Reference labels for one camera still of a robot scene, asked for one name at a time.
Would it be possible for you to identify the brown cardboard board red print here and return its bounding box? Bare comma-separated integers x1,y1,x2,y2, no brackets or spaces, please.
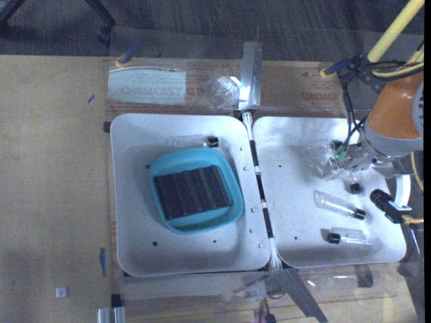
102,57,425,304

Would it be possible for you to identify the blue plate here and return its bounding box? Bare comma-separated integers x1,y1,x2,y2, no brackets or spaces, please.
147,146,245,236

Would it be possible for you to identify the black tripod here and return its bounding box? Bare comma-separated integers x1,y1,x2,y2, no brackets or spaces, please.
0,0,117,45

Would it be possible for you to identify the black cylinder on white bracket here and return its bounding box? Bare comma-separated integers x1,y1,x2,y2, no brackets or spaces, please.
369,174,413,225

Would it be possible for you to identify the white plastic tray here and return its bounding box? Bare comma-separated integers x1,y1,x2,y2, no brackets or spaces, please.
109,112,272,279
252,115,407,269

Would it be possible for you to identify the black ribbed rectangular packet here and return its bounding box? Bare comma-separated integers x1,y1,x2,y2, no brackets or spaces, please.
152,165,234,222

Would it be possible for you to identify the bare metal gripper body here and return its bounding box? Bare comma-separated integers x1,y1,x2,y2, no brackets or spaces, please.
328,142,377,175

